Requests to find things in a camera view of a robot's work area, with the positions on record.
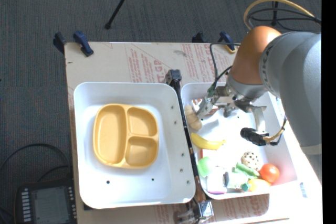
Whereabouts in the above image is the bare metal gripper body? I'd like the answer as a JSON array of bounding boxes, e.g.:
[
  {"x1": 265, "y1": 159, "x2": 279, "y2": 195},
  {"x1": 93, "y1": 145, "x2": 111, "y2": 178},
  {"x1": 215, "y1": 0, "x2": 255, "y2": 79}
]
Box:
[{"x1": 207, "y1": 85, "x2": 253, "y2": 113}]

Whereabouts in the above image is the brown and white carton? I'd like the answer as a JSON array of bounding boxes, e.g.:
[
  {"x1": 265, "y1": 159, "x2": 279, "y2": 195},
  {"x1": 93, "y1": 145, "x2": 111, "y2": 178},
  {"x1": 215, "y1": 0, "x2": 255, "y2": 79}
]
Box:
[{"x1": 191, "y1": 98, "x2": 219, "y2": 115}]

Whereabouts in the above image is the beige toy bread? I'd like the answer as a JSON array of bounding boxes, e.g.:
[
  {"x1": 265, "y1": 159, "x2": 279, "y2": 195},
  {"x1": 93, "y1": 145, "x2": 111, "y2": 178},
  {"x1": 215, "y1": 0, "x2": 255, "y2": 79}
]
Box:
[{"x1": 184, "y1": 104, "x2": 203, "y2": 130}]

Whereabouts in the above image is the white plastic tray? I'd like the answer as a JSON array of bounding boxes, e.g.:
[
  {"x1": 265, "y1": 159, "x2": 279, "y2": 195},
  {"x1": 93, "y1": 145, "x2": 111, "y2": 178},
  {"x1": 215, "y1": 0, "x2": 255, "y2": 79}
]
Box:
[
  {"x1": 181, "y1": 82, "x2": 299, "y2": 200},
  {"x1": 73, "y1": 81, "x2": 196, "y2": 210}
]

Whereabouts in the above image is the yellow banana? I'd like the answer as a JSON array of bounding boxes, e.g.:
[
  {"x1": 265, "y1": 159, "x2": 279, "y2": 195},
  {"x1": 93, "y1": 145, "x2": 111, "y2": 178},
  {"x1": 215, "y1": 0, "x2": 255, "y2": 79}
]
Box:
[{"x1": 190, "y1": 132, "x2": 227, "y2": 151}]

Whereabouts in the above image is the beige dotted ball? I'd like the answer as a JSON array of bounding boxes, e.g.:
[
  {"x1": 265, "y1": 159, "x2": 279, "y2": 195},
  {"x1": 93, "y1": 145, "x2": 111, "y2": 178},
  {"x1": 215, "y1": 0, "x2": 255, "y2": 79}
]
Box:
[{"x1": 240, "y1": 151, "x2": 261, "y2": 172}]

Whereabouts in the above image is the green toy pear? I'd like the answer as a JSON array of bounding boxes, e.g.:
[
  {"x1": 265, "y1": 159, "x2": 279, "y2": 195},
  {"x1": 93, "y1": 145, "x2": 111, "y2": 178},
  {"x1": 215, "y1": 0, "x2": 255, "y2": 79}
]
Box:
[{"x1": 197, "y1": 156, "x2": 214, "y2": 178}]

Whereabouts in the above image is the green toy bean pod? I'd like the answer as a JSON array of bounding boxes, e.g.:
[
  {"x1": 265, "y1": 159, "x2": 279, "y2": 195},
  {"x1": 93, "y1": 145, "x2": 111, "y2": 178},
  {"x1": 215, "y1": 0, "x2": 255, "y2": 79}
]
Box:
[{"x1": 232, "y1": 162, "x2": 260, "y2": 178}]

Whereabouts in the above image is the white and green packet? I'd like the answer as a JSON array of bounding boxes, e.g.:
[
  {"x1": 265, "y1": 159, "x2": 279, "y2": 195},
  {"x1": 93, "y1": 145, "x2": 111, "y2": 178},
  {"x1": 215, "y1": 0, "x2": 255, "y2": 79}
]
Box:
[{"x1": 224, "y1": 171, "x2": 250, "y2": 190}]

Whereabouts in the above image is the white and pink carton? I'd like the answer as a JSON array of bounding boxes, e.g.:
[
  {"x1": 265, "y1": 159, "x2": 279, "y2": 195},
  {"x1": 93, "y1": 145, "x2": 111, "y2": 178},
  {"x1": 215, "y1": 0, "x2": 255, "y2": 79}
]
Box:
[{"x1": 206, "y1": 166, "x2": 228, "y2": 195}]

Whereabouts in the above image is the brown cardboard board red print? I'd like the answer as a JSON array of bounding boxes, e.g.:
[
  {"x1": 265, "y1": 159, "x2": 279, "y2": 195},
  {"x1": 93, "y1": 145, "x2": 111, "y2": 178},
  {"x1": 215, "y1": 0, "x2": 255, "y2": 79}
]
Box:
[{"x1": 64, "y1": 41, "x2": 322, "y2": 224}]

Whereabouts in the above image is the orange toy tomato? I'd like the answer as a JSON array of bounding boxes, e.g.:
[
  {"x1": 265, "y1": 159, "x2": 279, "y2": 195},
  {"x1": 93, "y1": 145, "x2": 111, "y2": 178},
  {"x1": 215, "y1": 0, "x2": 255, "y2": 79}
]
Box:
[{"x1": 259, "y1": 163, "x2": 280, "y2": 184}]

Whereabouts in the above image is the yellow toy lemon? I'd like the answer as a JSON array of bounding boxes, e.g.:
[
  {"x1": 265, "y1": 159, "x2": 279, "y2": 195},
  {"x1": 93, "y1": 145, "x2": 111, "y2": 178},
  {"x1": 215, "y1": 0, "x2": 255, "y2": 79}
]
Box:
[{"x1": 248, "y1": 178, "x2": 271, "y2": 193}]

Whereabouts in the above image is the yellow divided plate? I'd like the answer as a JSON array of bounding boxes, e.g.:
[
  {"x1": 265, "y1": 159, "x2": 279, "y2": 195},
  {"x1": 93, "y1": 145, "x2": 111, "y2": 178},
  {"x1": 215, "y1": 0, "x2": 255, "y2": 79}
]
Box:
[{"x1": 92, "y1": 103, "x2": 160, "y2": 169}]

